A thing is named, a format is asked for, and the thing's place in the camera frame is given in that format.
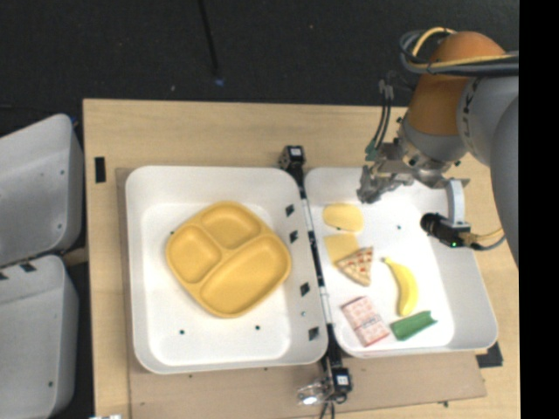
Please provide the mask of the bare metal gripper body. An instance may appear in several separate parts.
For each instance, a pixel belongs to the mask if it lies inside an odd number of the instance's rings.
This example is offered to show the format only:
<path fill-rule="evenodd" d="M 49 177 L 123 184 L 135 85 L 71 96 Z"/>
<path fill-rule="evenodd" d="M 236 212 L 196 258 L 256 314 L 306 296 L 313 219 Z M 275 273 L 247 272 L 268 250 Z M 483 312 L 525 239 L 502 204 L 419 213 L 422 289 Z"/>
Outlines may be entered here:
<path fill-rule="evenodd" d="M 408 140 L 393 140 L 374 147 L 374 177 L 393 173 L 410 174 L 413 182 L 429 189 L 443 189 L 450 181 L 445 174 L 466 155 L 465 146 L 443 141 L 442 146 L 425 152 Z"/>

